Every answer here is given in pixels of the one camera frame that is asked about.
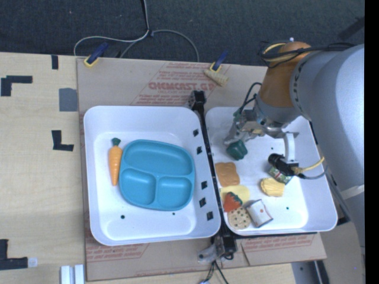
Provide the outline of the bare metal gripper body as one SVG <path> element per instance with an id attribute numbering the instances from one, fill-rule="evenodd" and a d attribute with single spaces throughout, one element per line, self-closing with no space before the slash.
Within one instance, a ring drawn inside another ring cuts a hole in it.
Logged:
<path id="1" fill-rule="evenodd" d="M 266 117 L 259 109 L 239 109 L 235 112 L 235 126 L 238 132 L 250 136 L 282 136 L 288 123 L 280 123 Z"/>

